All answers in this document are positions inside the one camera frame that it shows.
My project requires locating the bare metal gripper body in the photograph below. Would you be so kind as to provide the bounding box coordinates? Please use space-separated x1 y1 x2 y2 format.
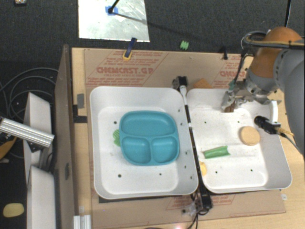
224 79 264 105

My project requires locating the orange square cracker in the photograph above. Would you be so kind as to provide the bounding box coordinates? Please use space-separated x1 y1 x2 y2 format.
193 78 213 89

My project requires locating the tan round biscuit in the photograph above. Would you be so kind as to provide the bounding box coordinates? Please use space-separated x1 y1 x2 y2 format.
239 125 261 147

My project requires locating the thin black and white rod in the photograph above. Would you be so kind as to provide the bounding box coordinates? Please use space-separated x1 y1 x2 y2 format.
180 84 203 196

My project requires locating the green toy celery stick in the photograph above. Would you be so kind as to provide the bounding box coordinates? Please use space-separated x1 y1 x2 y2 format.
203 145 231 160

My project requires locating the yellow toy food piece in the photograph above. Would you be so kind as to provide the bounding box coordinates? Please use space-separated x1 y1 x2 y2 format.
199 161 208 177

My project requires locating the white plastic tray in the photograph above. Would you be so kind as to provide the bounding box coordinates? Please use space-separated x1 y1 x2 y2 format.
185 87 293 194
89 86 200 199

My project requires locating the blue divided plate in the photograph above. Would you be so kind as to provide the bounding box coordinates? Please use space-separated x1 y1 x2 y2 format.
119 111 180 166

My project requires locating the brown cardboard board red print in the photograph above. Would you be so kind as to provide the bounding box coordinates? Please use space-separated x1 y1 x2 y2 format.
71 47 287 229

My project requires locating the green toy vegetable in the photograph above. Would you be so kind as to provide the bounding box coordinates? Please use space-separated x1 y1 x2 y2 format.
112 129 122 148

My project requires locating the pale yellow oval toy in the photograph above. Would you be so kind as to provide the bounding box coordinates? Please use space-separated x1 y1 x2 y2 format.
2 202 25 218

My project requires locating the black cylinder on white bracket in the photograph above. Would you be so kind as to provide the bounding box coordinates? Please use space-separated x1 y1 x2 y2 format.
254 100 282 135

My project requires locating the black block with thin wires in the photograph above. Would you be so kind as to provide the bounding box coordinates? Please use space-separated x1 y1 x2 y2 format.
172 76 189 90
194 191 213 211

